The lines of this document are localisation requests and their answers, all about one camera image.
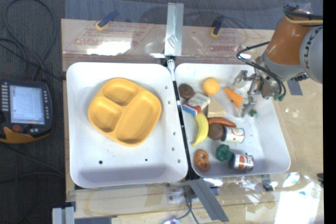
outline toy carrot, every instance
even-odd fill
[[[231,100],[236,104],[236,106],[239,108],[240,104],[242,103],[244,97],[242,97],[240,94],[234,92],[233,90],[225,87],[224,91],[227,93],[227,95],[231,98]]]

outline display screen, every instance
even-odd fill
[[[45,124],[42,89],[10,85],[12,123]]]

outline carrot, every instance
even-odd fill
[[[227,95],[231,98],[231,100],[236,104],[237,107],[240,107],[240,104],[244,97],[239,95],[238,93],[234,92],[233,90],[225,87],[224,91],[227,93]]]
[[[208,124],[211,125],[213,123],[218,123],[221,126],[236,127],[236,124],[234,122],[229,121],[225,118],[208,118]]]

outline yellow divided plate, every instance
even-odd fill
[[[152,92],[128,79],[114,78],[92,99],[88,117],[107,137],[125,146],[138,146],[154,129],[161,111]]]

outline brown round toy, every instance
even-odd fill
[[[224,128],[219,123],[209,125],[208,137],[212,140],[219,140],[224,135]]]
[[[179,90],[178,92],[180,93],[180,96],[184,99],[190,99],[195,94],[194,89],[190,85],[185,84],[185,83],[181,84],[178,90]]]
[[[204,150],[198,150],[194,156],[194,164],[196,168],[202,172],[210,169],[209,155]]]

